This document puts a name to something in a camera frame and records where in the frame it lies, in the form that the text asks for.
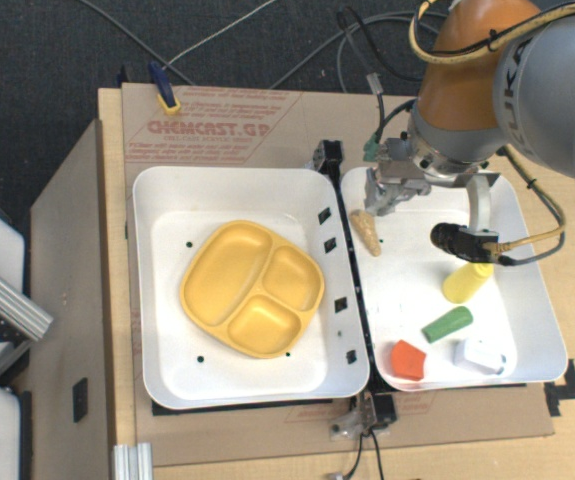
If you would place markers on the black cylinder on white bracket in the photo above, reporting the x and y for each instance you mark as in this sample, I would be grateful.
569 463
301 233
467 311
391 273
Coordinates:
462 240

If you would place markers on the yellow divided plate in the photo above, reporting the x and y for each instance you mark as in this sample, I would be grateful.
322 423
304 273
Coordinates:
252 288

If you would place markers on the white carton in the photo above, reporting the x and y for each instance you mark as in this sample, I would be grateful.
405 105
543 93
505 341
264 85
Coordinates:
477 357

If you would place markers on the yellow bottle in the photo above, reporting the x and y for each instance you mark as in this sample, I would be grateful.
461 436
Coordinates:
464 282

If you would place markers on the green cylinder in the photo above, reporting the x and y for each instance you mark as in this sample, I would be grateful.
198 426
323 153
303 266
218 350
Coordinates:
447 324

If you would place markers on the beige toy bread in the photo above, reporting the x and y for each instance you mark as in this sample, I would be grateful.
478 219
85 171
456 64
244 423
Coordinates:
368 233

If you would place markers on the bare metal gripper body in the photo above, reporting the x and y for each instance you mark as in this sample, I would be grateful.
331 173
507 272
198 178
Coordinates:
404 164

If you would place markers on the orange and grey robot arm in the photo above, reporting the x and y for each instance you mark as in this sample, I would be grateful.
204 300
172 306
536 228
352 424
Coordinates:
532 83

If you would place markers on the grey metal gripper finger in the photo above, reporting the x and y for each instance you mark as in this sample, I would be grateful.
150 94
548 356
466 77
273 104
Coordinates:
389 201
373 194

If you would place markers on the orange pizza slice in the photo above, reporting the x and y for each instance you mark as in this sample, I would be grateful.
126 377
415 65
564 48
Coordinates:
407 361

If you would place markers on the white plastic tray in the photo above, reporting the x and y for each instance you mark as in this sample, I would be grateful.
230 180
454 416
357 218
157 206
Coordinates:
407 298
177 368

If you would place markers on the brown cardboard board red print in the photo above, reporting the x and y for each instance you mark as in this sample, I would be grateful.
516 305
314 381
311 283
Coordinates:
227 123

